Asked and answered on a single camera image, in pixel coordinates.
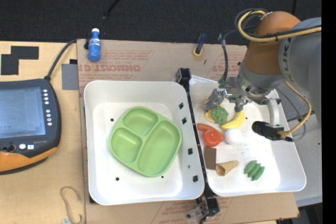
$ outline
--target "yellow cable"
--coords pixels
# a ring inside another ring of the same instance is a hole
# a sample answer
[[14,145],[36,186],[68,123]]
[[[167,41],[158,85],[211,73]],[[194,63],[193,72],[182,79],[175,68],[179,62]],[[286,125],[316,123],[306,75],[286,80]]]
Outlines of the yellow cable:
[[276,40],[280,40],[280,39],[285,39],[285,38],[289,38],[289,37],[297,37],[297,36],[302,36],[302,35],[306,35],[306,34],[311,34],[311,33],[316,33],[316,32],[320,32],[322,30],[322,27],[315,27],[315,28],[311,28],[311,29],[306,29],[306,30],[302,30],[296,33],[290,33],[290,34],[284,34],[284,35],[279,35],[276,37],[265,37],[265,38],[257,38],[257,37],[252,37],[250,35],[248,35],[247,33],[244,32],[244,30],[242,29],[242,22],[243,20],[251,15],[251,14],[255,14],[255,13],[259,13],[259,14],[266,14],[266,12],[264,12],[263,10],[255,10],[253,12],[247,12],[245,13],[238,21],[238,31],[240,32],[240,34],[245,37],[246,39],[250,40],[250,41],[255,41],[255,42],[270,42],[270,41],[276,41]]
[[289,84],[287,81],[285,81],[285,84],[294,93],[296,93],[299,97],[301,97],[304,100],[304,102],[308,105],[308,112],[307,112],[306,116],[303,118],[303,120],[301,122],[299,122],[299,124],[297,124],[292,130],[289,130],[289,131],[279,131],[278,134],[282,135],[282,137],[286,137],[287,135],[291,135],[298,128],[300,128],[307,121],[307,119],[309,118],[310,113],[311,113],[311,105],[310,105],[309,101],[301,93],[299,93],[296,89],[294,89],[294,87],[291,84]]

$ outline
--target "green plate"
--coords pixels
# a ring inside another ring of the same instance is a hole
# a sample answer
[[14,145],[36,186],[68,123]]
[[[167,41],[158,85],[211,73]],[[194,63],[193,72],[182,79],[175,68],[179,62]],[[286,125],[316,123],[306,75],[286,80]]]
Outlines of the green plate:
[[136,106],[128,109],[110,136],[113,156],[123,165],[148,177],[165,173],[182,142],[179,127],[163,115]]

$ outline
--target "ice cream cone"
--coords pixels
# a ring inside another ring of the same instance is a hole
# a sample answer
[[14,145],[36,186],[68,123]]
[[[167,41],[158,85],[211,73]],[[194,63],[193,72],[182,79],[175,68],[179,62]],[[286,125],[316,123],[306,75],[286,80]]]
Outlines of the ice cream cone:
[[225,176],[228,172],[230,172],[238,164],[239,164],[239,161],[218,163],[216,164],[216,172],[219,176]]

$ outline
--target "white egg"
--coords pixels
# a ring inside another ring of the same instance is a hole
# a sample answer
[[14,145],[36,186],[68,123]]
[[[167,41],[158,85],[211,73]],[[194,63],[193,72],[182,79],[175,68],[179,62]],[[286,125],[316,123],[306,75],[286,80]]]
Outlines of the white egg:
[[226,130],[224,138],[228,144],[236,144],[242,139],[242,132],[236,128]]

